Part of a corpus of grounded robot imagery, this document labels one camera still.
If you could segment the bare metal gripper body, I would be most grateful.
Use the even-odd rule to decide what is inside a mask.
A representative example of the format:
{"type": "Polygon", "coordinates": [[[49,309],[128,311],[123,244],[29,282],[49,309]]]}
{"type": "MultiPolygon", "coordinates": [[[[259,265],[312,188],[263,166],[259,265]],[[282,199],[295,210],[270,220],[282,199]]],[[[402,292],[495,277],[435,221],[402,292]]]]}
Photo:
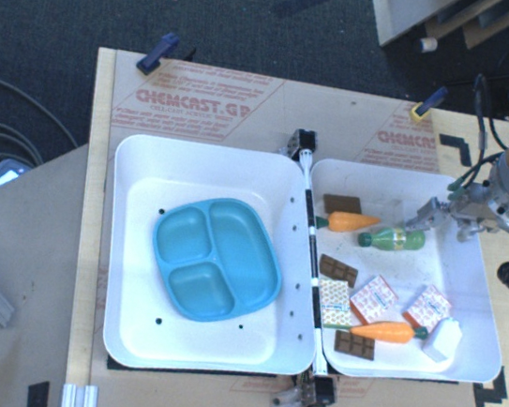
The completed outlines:
{"type": "Polygon", "coordinates": [[[476,220],[484,231],[509,233],[509,189],[486,183],[472,183],[466,188],[457,180],[449,191],[449,214],[454,219],[476,220]]]}

